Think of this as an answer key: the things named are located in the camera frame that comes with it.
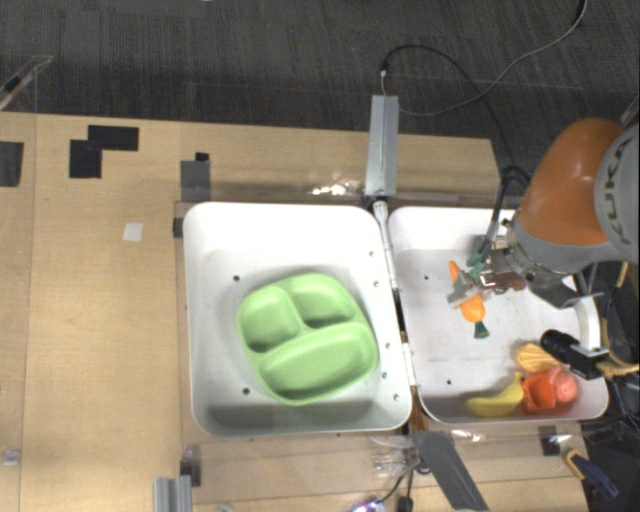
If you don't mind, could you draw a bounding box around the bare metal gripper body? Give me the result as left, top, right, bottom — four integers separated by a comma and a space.
478, 246, 530, 297

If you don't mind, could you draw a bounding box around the orange carrot with green top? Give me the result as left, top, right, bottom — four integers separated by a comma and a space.
447, 260, 492, 340

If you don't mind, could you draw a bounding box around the white plastic tray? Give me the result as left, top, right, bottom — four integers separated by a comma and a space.
181, 200, 414, 440
386, 205, 611, 427

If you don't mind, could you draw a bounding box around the thin black and white rod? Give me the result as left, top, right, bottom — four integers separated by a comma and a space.
372, 198, 417, 389

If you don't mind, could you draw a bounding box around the yellow biscuit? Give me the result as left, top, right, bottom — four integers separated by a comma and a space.
515, 342, 562, 374

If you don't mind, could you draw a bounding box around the yellow banana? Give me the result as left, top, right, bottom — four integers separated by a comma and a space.
465, 371, 526, 418

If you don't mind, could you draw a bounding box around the pink toy food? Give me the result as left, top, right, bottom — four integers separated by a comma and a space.
546, 366, 580, 404

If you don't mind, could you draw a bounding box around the green divided plate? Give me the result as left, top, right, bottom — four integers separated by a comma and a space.
235, 272, 380, 407

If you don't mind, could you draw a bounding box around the black cylinder on white bracket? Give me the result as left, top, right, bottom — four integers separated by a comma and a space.
539, 291, 612, 381

